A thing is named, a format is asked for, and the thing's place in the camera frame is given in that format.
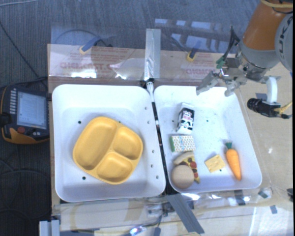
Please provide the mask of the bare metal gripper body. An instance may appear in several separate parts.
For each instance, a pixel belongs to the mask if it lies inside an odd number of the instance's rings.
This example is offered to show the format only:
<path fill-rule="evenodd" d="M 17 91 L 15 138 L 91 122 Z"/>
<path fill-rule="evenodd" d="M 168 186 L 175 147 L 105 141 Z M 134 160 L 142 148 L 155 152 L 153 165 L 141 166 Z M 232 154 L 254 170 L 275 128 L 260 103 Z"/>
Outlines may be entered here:
<path fill-rule="evenodd" d="M 248 62 L 245 58 L 226 58 L 221 68 L 221 78 L 226 81 L 252 80 L 259 82 L 270 68 L 263 68 Z"/>

